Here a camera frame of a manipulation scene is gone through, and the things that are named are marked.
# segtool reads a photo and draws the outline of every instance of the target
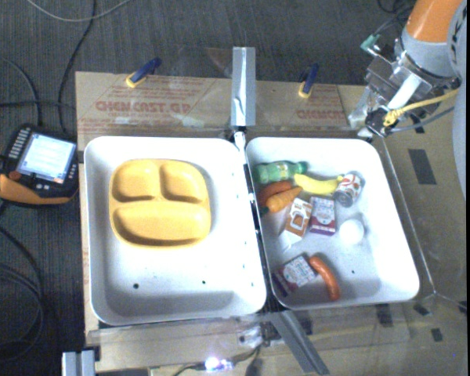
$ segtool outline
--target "yellow plate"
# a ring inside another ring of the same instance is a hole
[[[110,180],[110,224],[124,242],[151,247],[196,244],[211,229],[204,176],[192,164],[130,160]]]

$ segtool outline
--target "screen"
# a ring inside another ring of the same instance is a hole
[[[70,169],[75,144],[34,132],[17,165],[17,171],[62,184]]]

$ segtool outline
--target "white ball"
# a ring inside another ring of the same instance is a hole
[[[360,220],[346,220],[339,227],[339,237],[346,244],[358,244],[363,238],[363,224]]]

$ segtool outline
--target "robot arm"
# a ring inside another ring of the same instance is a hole
[[[386,137],[400,122],[418,124],[456,97],[454,153],[465,196],[466,13],[467,0],[417,0],[393,47],[380,48],[379,35],[371,35],[363,44],[374,57],[367,87],[349,116],[352,126]]]

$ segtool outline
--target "yellow tube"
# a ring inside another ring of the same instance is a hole
[[[450,22],[463,0],[417,0],[407,33],[423,42],[445,42]]]

